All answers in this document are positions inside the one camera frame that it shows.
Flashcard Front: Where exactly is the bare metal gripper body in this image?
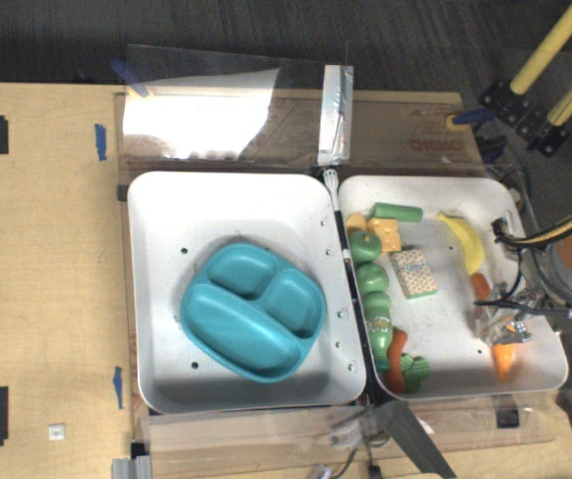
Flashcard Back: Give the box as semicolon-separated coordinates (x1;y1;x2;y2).
473;280;549;347

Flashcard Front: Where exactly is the small yellow toy food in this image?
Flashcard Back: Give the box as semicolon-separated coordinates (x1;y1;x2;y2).
344;212;369;237

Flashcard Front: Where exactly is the yellow cheese wedge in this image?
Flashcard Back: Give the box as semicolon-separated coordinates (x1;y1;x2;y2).
366;217;403;253

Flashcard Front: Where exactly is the yellow banana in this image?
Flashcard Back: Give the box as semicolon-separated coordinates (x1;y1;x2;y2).
436;211;486;276

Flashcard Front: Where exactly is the green toy apple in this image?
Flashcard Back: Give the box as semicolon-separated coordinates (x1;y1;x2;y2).
347;230;383;264

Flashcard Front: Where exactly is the patterned white packet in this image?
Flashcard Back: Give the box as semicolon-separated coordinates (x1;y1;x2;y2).
388;247;439;300

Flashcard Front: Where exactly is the orange carrot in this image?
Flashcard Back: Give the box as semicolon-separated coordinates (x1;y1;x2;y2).
469;271;517;384

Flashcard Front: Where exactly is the green toy pepper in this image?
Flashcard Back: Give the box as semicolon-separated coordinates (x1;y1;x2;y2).
354;261;391;295

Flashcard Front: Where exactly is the white plastic tray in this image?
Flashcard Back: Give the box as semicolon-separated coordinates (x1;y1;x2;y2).
337;175;570;401
126;170;368;415

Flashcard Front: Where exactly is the green toy cucumber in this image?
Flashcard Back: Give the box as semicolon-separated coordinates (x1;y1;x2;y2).
369;202;424;225

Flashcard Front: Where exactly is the green plastic bottle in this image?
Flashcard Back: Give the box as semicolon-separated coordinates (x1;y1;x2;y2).
362;290;395;374

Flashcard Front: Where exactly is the blue divided plate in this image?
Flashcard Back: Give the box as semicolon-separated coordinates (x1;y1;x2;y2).
179;241;327;384

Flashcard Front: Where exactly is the orange sausage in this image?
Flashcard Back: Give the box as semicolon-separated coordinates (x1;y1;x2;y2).
383;327;409;395

